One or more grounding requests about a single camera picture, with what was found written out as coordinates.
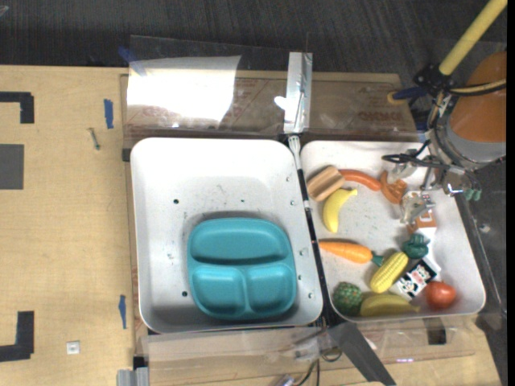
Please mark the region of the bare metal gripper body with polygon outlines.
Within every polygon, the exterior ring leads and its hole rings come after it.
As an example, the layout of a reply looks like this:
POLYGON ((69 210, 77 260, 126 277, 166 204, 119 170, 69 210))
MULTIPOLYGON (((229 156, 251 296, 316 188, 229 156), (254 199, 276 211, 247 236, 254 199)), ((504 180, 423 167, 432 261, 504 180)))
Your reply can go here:
POLYGON ((428 162, 422 191, 442 190, 447 196, 481 196, 481 184, 476 173, 456 165, 428 162))

